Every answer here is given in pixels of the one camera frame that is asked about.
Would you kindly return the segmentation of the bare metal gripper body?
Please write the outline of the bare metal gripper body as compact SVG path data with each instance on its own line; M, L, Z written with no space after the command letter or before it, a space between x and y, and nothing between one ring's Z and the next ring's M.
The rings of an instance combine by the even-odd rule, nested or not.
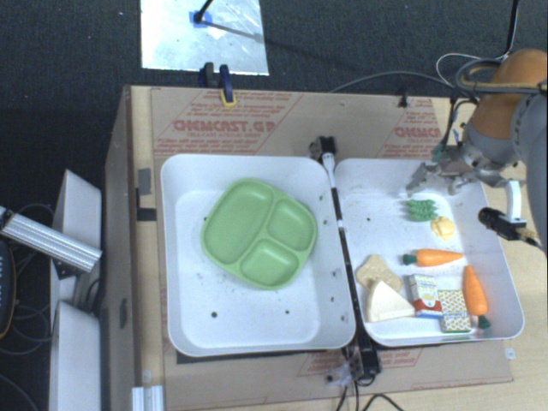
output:
M483 182L490 187L504 187L508 179L502 176L503 165L492 162L482 151L467 146L446 146L437 153L438 173L447 178L466 175L470 182Z

